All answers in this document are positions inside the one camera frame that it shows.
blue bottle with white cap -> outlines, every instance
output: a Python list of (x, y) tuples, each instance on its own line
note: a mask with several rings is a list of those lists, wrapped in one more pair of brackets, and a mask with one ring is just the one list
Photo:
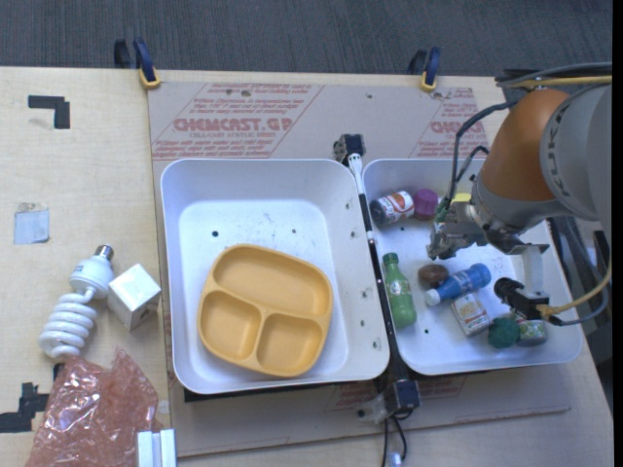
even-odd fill
[(491, 272), (486, 265), (475, 263), (468, 269), (453, 273), (435, 289), (428, 289), (424, 299), (429, 306), (439, 305), (445, 300), (455, 300), (472, 293), (491, 282)]

white tray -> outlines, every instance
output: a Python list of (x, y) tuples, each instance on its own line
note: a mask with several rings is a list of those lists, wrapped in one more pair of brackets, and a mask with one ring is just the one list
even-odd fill
[[(476, 173), (481, 165), (482, 161), (472, 162), (458, 186), (458, 192), (471, 194), (468, 177)], [(369, 202), (396, 190), (414, 194), (420, 188), (431, 189), (441, 197), (448, 192), (451, 171), (451, 160), (376, 160), (365, 167), (363, 182)], [(414, 326), (396, 331), (400, 355), (409, 367), (421, 374), (435, 376), (563, 363), (579, 354), (582, 347), (579, 325), (554, 327), (546, 324), (548, 339), (542, 345), (514, 345), (495, 349), (487, 341), (487, 331), (470, 338), (465, 336), (449, 302), (428, 306), (423, 299), (427, 287), (420, 284), (418, 269), (433, 263), (426, 254), (430, 230), (429, 223), (416, 219), (403, 220), (382, 228), (374, 226), (379, 261), (387, 252), (397, 253), (399, 267), (412, 286), (418, 321)], [(571, 297), (563, 269), (545, 222), (523, 234), (521, 239), (526, 243), (550, 245), (542, 255), (543, 287), (550, 295), (550, 305), (569, 303)], [(435, 260), (434, 263), (445, 265), (450, 273), (466, 269), (474, 263), (487, 265), (492, 273), (492, 281), (478, 291), (477, 297), (492, 319), (508, 313), (508, 306), (494, 293), (495, 281), (502, 276), (520, 282), (524, 280), (521, 256), (504, 255), (490, 245), (472, 245), (460, 249), (454, 258)], [(571, 320), (577, 318), (577, 313), (571, 309), (561, 313), (560, 317)]]
[[(162, 179), (172, 360), (180, 382), (200, 394), (366, 380), (389, 350), (352, 175), (331, 160), (180, 160)], [(334, 290), (322, 354), (298, 377), (263, 375), (202, 345), (197, 310), (215, 258), (251, 243), (322, 269)]]

pink plastic bag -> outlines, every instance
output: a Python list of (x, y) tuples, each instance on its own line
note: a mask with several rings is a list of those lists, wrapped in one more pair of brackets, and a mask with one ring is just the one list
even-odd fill
[(122, 349), (109, 370), (69, 358), (25, 467), (133, 467), (138, 432), (162, 429), (157, 406), (156, 390)]

wooden table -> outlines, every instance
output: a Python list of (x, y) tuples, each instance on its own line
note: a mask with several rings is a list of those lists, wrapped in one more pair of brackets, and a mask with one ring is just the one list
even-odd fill
[[(409, 76), (320, 75), (160, 71), (164, 81), (306, 83), (418, 87)], [(480, 108), (503, 101), (491, 78), (439, 78), (440, 85), (470, 87)], [(147, 93), (136, 71), (119, 69), (0, 68), (0, 413), (18, 408), (21, 384), (40, 393), (52, 386), (54, 361), (37, 338), (55, 300), (71, 288), (75, 265), (109, 243), (115, 272), (140, 263), (159, 279), (154, 185)], [(28, 95), (64, 96), (71, 128), (54, 129), (53, 111), (29, 109)], [(503, 114), (484, 120), (495, 135)], [(50, 213), (47, 242), (15, 245), (14, 215), (21, 203)], [(150, 379), (166, 409), (162, 315), (127, 331), (104, 304), (96, 334), (83, 355), (110, 366), (116, 346), (125, 349)], [(560, 365), (571, 409), (565, 413), (508, 418), (407, 432), (404, 465), (532, 465), (547, 467), (614, 464), (613, 420), (588, 345)], [(33, 429), (41, 420), (37, 413)], [(34, 432), (0, 434), (3, 465), (23, 465)], [(179, 460), (180, 465), (379, 465), (383, 437), (367, 436), (275, 449), (216, 453)]]

green bottle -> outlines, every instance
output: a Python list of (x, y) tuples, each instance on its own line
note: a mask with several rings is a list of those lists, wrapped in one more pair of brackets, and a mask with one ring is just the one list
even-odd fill
[(385, 265), (385, 288), (389, 298), (391, 317), (396, 329), (402, 329), (416, 323), (418, 314), (413, 306), (411, 285), (398, 267), (398, 255), (387, 253), (383, 256)]

